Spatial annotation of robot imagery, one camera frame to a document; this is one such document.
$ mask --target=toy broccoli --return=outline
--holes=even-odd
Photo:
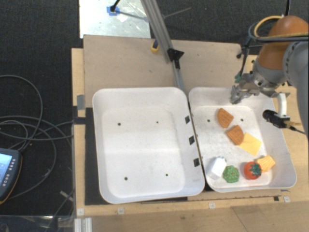
[[[227,183],[238,182],[239,171],[234,166],[227,166],[223,172],[223,178]]]

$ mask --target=red toy tomato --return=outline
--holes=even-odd
[[[254,161],[248,162],[245,165],[243,171],[244,171],[247,179],[250,179],[250,180],[255,180],[258,177],[260,177],[261,174],[262,174],[262,169],[261,169],[260,164],[254,162]]]

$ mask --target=blue tape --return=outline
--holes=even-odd
[[[116,6],[115,12],[111,12],[111,6],[106,7],[107,13],[111,16],[120,14],[120,9]]]
[[[153,48],[154,48],[154,49],[157,49],[158,46],[159,46],[159,43],[158,43],[157,40],[155,40],[155,41],[154,41],[154,44],[153,44]]]

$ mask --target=white tray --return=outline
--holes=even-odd
[[[184,197],[204,189],[188,101],[181,90],[102,89],[93,97],[93,112],[99,189],[106,201]]]
[[[239,181],[232,184],[223,178],[213,180],[206,175],[209,186],[218,192],[293,186],[296,183],[296,173],[282,131],[267,123],[262,117],[264,110],[275,110],[272,99],[260,94],[232,105],[229,102],[230,92],[231,88],[197,87],[189,93],[191,113],[205,172],[207,173],[211,161],[218,156],[225,157],[227,165],[234,165],[240,172]],[[219,108],[224,108],[234,116],[227,129],[218,123]],[[244,133],[247,132],[262,141],[256,157],[234,145],[228,138],[226,132],[234,125],[239,125]],[[275,160],[276,165],[267,173],[262,173],[260,178],[247,180],[243,173],[245,163],[267,154]]]

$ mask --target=orange toy food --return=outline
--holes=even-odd
[[[264,158],[260,158],[256,160],[256,162],[260,164],[262,172],[267,172],[276,164],[276,162],[270,155],[267,155]]]
[[[239,125],[234,126],[228,133],[228,137],[235,145],[240,145],[243,141],[244,135]]]
[[[234,118],[231,114],[229,114],[223,108],[219,109],[217,117],[218,117],[219,124],[222,125],[223,128],[227,128]]]

